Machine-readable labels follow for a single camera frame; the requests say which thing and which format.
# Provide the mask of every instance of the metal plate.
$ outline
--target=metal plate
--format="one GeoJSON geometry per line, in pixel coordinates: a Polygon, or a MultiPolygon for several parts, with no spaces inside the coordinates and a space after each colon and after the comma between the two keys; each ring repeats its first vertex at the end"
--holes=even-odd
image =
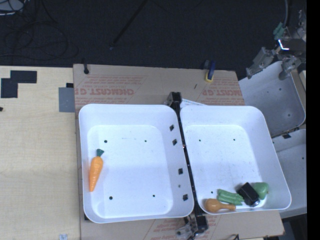
{"type": "Polygon", "coordinates": [[[292,75],[284,80],[278,78],[281,63],[277,61],[251,79],[239,81],[245,105],[261,110],[271,137],[299,127],[306,119],[292,75]]]}

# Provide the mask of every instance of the light wood surface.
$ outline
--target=light wood surface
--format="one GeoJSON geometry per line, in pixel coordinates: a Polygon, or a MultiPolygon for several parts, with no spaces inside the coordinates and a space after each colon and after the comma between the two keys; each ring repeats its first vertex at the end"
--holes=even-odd
{"type": "Polygon", "coordinates": [[[72,68],[0,66],[37,71],[18,98],[0,98],[0,239],[80,239],[75,114],[59,112],[59,87],[72,68]]]}

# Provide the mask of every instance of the carrot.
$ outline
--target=carrot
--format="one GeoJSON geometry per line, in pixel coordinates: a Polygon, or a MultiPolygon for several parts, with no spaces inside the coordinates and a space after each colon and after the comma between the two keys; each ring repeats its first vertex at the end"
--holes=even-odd
{"type": "Polygon", "coordinates": [[[94,191],[99,175],[101,173],[104,161],[101,158],[101,155],[104,153],[103,150],[97,149],[96,156],[91,160],[90,172],[89,172],[89,191],[94,191]]]}

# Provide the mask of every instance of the dark background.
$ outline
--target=dark background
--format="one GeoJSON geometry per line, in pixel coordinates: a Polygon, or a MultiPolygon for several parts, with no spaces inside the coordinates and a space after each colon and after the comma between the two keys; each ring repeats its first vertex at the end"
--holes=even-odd
{"type": "MultiPolygon", "coordinates": [[[[261,47],[275,48],[273,30],[285,17],[284,0],[148,0],[110,50],[142,1],[27,0],[22,12],[0,16],[0,65],[72,67],[84,58],[202,69],[214,60],[217,70],[236,71],[241,80],[261,47]]],[[[290,25],[306,3],[291,0],[290,25]]]]}

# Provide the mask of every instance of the black floor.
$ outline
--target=black floor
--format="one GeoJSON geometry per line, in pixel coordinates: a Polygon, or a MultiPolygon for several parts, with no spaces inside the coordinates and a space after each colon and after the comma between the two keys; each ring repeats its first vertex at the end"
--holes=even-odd
{"type": "MultiPolygon", "coordinates": [[[[213,60],[240,80],[261,47],[275,47],[273,30],[285,17],[284,0],[148,0],[110,50],[143,1],[25,0],[22,12],[0,11],[0,65],[72,67],[85,58],[201,69],[213,60]]],[[[296,26],[307,0],[290,1],[296,26]]]]}

